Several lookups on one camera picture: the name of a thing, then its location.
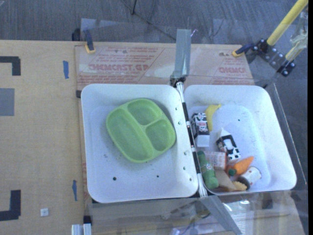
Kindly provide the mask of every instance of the metal bracket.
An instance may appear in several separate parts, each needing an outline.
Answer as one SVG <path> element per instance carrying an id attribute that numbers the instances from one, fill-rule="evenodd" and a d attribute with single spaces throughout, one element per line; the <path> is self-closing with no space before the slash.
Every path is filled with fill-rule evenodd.
<path id="1" fill-rule="evenodd" d="M 283 76 L 288 76 L 295 68 L 294 62 L 288 61 L 283 53 L 279 52 L 275 47 L 269 46 L 266 39 L 261 39 L 250 49 Z"/>
<path id="2" fill-rule="evenodd" d="M 72 235 L 91 235 L 91 224 L 72 225 Z"/>
<path id="3" fill-rule="evenodd" d="M 91 37 L 90 31 L 88 29 L 85 29 L 83 31 L 83 33 L 84 33 L 86 41 L 87 41 L 87 43 L 85 44 L 85 48 L 86 48 L 87 53 L 88 54 L 95 53 L 96 49 L 93 46 L 93 41 L 92 41 L 92 37 Z"/>
<path id="4" fill-rule="evenodd" d="M 189 75 L 191 52 L 191 30 L 178 29 L 176 32 L 175 69 L 170 76 L 171 85 L 184 82 Z"/>

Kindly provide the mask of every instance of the black tape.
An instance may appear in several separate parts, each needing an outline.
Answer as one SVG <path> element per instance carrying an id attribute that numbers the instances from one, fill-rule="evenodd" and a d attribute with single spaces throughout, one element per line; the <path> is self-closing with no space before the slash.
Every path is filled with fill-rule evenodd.
<path id="1" fill-rule="evenodd" d="M 189 121 L 187 106 L 186 106 L 186 103 L 185 103 L 185 102 L 182 103 L 182 108 L 183 108 L 183 110 L 184 110 L 184 115 L 185 115 L 186 121 Z"/>
<path id="2" fill-rule="evenodd" d="M 199 160 L 198 160 L 198 156 L 197 156 L 197 152 L 196 152 L 196 151 L 192 152 L 192 155 L 194 156 L 194 161 L 195 161 L 195 166 L 196 166 L 196 172 L 197 172 L 197 174 L 198 174 L 198 173 L 201 173 L 200 164 L 199 164 Z"/>
<path id="3" fill-rule="evenodd" d="M 191 147 L 193 147 L 193 146 L 195 146 L 195 143 L 194 143 L 194 139 L 192 137 L 192 131 L 191 131 L 190 125 L 187 125 L 187 131 L 188 131 L 188 136 L 189 136 L 189 140 L 190 140 L 190 145 L 191 145 Z"/>
<path id="4" fill-rule="evenodd" d="M 0 221 L 19 219 L 21 215 L 21 190 L 12 190 L 10 197 L 10 209 L 0 211 Z"/>
<path id="5" fill-rule="evenodd" d="M 76 97 L 80 98 L 82 94 L 82 91 L 76 90 Z"/>
<path id="6" fill-rule="evenodd" d="M 92 219 L 89 215 L 84 216 L 84 224 L 91 224 L 92 225 Z"/>
<path id="7" fill-rule="evenodd" d="M 0 56 L 0 63 L 12 63 L 12 76 L 21 75 L 21 60 L 15 56 Z"/>

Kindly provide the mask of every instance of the banana toy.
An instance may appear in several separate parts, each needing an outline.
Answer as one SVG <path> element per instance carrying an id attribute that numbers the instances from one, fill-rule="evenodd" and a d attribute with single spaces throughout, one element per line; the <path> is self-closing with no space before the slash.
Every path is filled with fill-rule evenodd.
<path id="1" fill-rule="evenodd" d="M 207 126 L 209 129 L 209 132 L 211 132 L 213 130 L 213 123 L 212 123 L 213 114 L 221 106 L 222 106 L 221 104 L 211 104 L 204 111 L 204 113 L 206 114 L 206 120 L 207 120 Z"/>

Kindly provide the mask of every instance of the toy food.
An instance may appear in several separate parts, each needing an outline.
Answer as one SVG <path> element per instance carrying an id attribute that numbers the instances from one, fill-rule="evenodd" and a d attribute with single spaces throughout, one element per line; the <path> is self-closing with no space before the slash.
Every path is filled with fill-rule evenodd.
<path id="1" fill-rule="evenodd" d="M 208 147 L 210 133 L 205 113 L 194 113 L 191 117 L 191 127 L 197 147 Z"/>
<path id="2" fill-rule="evenodd" d="M 229 176 L 235 176 L 237 173 L 237 170 L 234 169 L 231 165 L 226 166 L 226 170 L 225 172 L 229 175 Z"/>
<path id="3" fill-rule="evenodd" d="M 218 137 L 216 145 L 220 151 L 227 152 L 228 162 L 233 162 L 241 158 L 233 136 L 229 132 L 222 128 Z"/>
<path id="4" fill-rule="evenodd" d="M 245 184 L 238 182 L 238 181 L 234 181 L 233 185 L 236 187 L 236 190 L 246 190 L 247 189 Z"/>
<path id="5" fill-rule="evenodd" d="M 221 104 L 211 104 L 204 111 L 204 113 L 206 114 L 207 126 L 209 128 L 209 131 L 213 130 L 213 123 L 212 123 L 213 114 L 221 106 L 222 106 Z"/>
<path id="6" fill-rule="evenodd" d="M 249 189 L 252 185 L 255 184 L 259 179 L 262 178 L 262 174 L 257 167 L 250 166 L 248 170 L 238 177 L 237 181 L 246 185 Z"/>
<path id="7" fill-rule="evenodd" d="M 233 185 L 232 181 L 224 170 L 215 170 L 215 176 L 218 179 L 219 185 L 221 187 L 226 188 L 227 191 L 236 190 L 236 187 Z"/>
<path id="8" fill-rule="evenodd" d="M 206 159 L 203 151 L 198 152 L 198 159 L 204 184 L 208 189 L 214 189 L 219 186 L 219 181 L 215 176 L 215 170 L 212 164 Z"/>
<path id="9" fill-rule="evenodd" d="M 214 169 L 226 169 L 227 154 L 221 151 L 205 151 Z"/>
<path id="10" fill-rule="evenodd" d="M 235 169 L 237 172 L 236 174 L 240 175 L 243 174 L 244 172 L 246 172 L 250 166 L 250 164 L 252 163 L 254 157 L 250 156 L 247 157 L 245 159 L 242 159 L 238 162 L 236 162 L 236 164 L 234 164 L 233 169 Z"/>

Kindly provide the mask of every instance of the metal leg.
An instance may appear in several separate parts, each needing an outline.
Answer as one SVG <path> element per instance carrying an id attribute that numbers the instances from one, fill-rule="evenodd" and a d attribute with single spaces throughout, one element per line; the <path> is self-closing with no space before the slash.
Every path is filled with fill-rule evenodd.
<path id="1" fill-rule="evenodd" d="M 237 235 L 242 234 L 218 196 L 211 195 L 208 197 L 202 197 L 200 198 L 200 201 L 212 213 L 225 230 L 232 231 Z"/>

